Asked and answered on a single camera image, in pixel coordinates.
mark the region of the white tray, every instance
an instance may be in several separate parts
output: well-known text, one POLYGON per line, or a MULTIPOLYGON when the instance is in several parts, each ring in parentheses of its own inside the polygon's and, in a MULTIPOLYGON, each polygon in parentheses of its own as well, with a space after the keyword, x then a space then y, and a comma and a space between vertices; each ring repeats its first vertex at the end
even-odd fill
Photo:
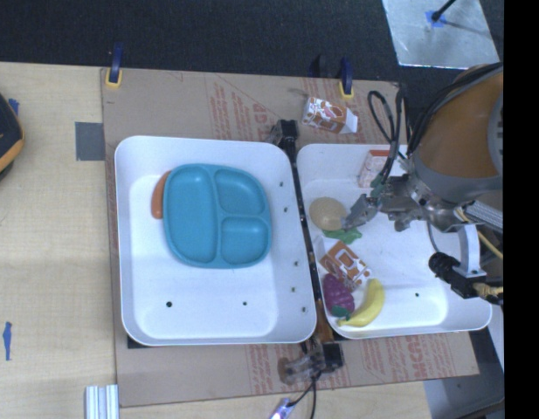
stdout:
MULTIPOLYGON (((349 208, 363 193, 357 176, 371 149, 384 145, 311 144, 298 154, 298 171, 306 212, 322 196, 334 197, 349 208)), ((393 175, 400 175, 396 164, 393 175)), ((312 241, 322 234, 308 217, 312 241)), ((485 327, 492 307, 483 299, 463 299, 450 286, 435 278, 428 259, 435 252, 425 222, 415 221, 405 231, 397 232, 383 213, 358 227, 363 234, 349 248, 381 280, 385 305, 379 316, 366 327, 338 326, 337 318, 328 315, 330 325, 349 339, 376 338, 421 333, 444 333, 476 330, 485 327)), ((457 234, 437 232, 440 249, 460 258, 457 234)), ((327 271, 318 264, 320 277, 327 271)), ((362 291, 355 291, 356 306, 362 303, 362 291)))
POLYGON ((292 343, 315 328, 314 293, 294 179, 286 154, 248 141, 134 136, 114 156, 121 273, 121 316, 146 346, 292 343), (239 269, 188 266, 171 253, 153 189, 168 170, 190 163, 242 169, 264 187, 272 246, 239 269))

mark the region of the silver metal panel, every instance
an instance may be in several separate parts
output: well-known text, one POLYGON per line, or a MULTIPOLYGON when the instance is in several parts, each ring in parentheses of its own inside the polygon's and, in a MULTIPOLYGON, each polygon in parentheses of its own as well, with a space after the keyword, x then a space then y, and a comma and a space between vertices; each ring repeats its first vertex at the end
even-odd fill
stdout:
POLYGON ((382 0, 400 65, 467 69, 499 62, 479 0, 382 0))

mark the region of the blue marker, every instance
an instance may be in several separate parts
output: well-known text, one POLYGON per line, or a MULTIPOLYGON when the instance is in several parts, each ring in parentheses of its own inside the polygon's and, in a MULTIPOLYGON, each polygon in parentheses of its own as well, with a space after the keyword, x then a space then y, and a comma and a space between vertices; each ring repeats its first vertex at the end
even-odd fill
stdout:
POLYGON ((7 321, 5 323, 5 330, 3 331, 3 343, 5 345, 5 359, 7 361, 10 360, 10 338, 11 338, 11 331, 10 329, 12 328, 12 324, 7 321))

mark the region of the black fabric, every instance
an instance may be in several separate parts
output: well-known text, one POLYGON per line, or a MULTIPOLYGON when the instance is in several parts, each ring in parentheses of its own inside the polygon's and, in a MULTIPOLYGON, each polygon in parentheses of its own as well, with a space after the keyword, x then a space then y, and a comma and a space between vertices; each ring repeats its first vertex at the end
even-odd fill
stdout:
MULTIPOLYGON (((503 60, 504 0, 480 0, 503 60)), ((459 74, 402 67, 382 0, 0 0, 0 61, 307 76, 319 54, 331 74, 403 82, 409 115, 459 74)))

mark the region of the round beige food toy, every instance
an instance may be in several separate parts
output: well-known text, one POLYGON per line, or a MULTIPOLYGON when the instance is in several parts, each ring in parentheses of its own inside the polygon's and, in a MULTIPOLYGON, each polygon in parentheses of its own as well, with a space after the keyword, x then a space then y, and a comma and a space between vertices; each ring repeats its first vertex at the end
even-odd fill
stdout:
POLYGON ((341 218, 347 215, 347 210, 341 202, 332 197, 320 197, 310 204, 309 215, 318 228, 336 231, 342 228, 341 218))

